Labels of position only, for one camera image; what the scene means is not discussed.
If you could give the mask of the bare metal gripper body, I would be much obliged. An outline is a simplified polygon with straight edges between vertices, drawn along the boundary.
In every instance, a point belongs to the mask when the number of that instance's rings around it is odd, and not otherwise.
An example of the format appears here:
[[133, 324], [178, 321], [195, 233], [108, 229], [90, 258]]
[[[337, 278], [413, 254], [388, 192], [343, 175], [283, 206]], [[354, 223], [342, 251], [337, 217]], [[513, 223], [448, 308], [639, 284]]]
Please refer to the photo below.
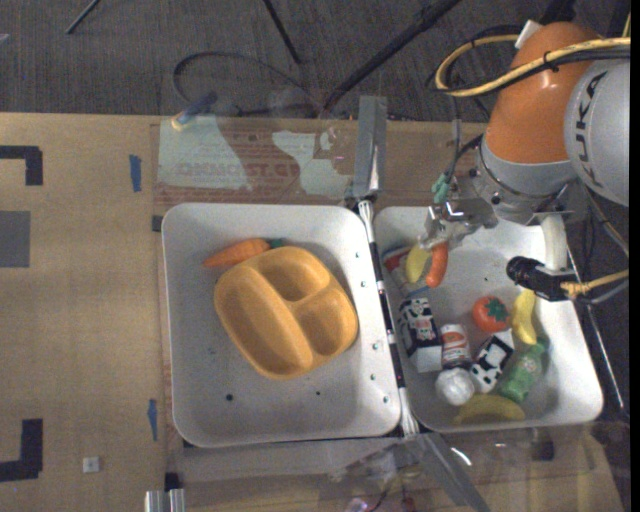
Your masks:
[[493, 229], [499, 221], [526, 225], [541, 205], [541, 197], [518, 191], [495, 179], [490, 172], [473, 169], [459, 176], [441, 174], [431, 187], [434, 204], [428, 207], [425, 233], [465, 228], [467, 236], [480, 228]]

